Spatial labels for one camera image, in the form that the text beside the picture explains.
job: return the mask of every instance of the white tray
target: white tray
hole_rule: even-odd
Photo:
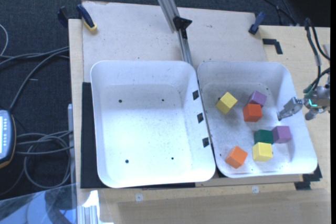
[[[98,175],[113,188],[203,182],[215,172],[194,68],[100,61],[91,69]]]
[[[276,62],[202,63],[197,71],[199,87],[206,112],[218,169],[227,177],[240,178],[266,175],[311,173],[317,157],[302,112],[278,121],[277,111],[290,98],[297,97],[289,71]],[[245,122],[243,107],[253,91],[267,96],[258,122]],[[238,102],[224,114],[217,107],[218,98],[230,92]],[[290,127],[292,140],[273,144],[273,158],[266,162],[253,160],[254,132],[275,126]],[[238,145],[248,155],[244,164],[235,169],[225,162],[230,149]]]

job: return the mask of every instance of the cube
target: cube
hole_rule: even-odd
[[[266,102],[266,95],[262,94],[261,92],[258,91],[254,91],[249,100],[248,103],[249,104],[260,104],[261,107],[263,107],[265,105]]]
[[[254,133],[254,143],[258,142],[273,144],[273,132],[268,130],[258,130]]]
[[[276,126],[272,129],[274,143],[286,143],[292,139],[289,126]]]
[[[247,104],[243,108],[244,121],[257,122],[262,117],[260,104]]]
[[[237,103],[237,99],[232,96],[231,93],[226,92],[222,98],[216,104],[216,107],[224,114],[227,114],[230,109]]]
[[[258,142],[252,147],[252,154],[255,161],[268,161],[273,157],[272,144]]]
[[[231,165],[233,168],[239,168],[243,165],[247,157],[247,152],[241,149],[239,146],[233,147],[225,158],[225,162]]]

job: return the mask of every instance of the green block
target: green block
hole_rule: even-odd
[[[272,131],[259,130],[254,133],[254,143],[259,142],[273,144],[273,133]]]

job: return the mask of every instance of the dark floor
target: dark floor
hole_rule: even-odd
[[[76,6],[82,0],[0,0],[0,24],[8,31],[9,43],[5,56],[48,52],[68,46],[68,30],[57,18],[57,12],[66,6],[69,17],[78,18]],[[157,0],[91,0],[157,5]],[[311,18],[315,26],[330,27],[331,0],[175,0],[179,7],[193,7],[239,12],[265,13],[264,25],[302,25]],[[0,53],[5,44],[0,29]],[[16,60],[1,64],[0,109],[8,109],[27,75],[43,60]],[[69,62],[55,58],[38,69],[12,106],[17,122],[17,134],[65,131],[68,129],[67,107],[71,103]],[[59,148],[53,143],[39,146],[39,150]],[[12,162],[0,169],[0,193],[8,190],[23,171],[24,157],[14,155]],[[66,153],[34,156],[27,161],[29,174],[46,186],[59,184],[67,165]],[[19,183],[0,199],[15,197],[41,188],[32,184],[25,175]]]

